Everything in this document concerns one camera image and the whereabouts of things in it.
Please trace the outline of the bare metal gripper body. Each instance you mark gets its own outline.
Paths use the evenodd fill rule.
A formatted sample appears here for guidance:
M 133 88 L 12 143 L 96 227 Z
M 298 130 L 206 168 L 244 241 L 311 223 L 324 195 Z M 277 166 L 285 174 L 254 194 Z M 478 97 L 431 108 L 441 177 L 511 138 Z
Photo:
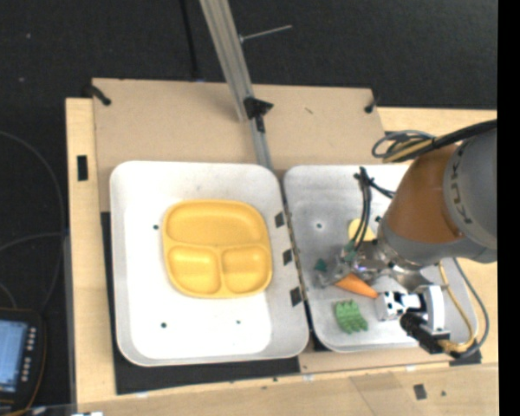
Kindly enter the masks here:
M 401 256 L 383 240 L 369 240 L 346 247 L 340 254 L 351 264 L 351 272 L 366 283 L 389 276 L 406 283 L 421 274 L 421 265 Z

